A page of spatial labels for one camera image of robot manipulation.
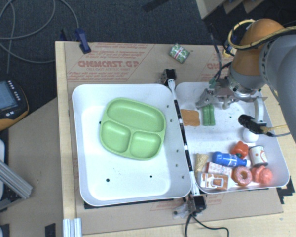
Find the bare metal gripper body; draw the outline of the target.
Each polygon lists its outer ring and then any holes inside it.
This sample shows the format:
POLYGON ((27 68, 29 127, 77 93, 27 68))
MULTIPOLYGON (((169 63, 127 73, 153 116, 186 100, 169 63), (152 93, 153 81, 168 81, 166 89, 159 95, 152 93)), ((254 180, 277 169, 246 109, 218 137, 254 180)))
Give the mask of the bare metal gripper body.
POLYGON ((233 79, 211 79, 207 89, 207 102, 253 102, 259 98, 255 93, 256 90, 245 88, 233 79))

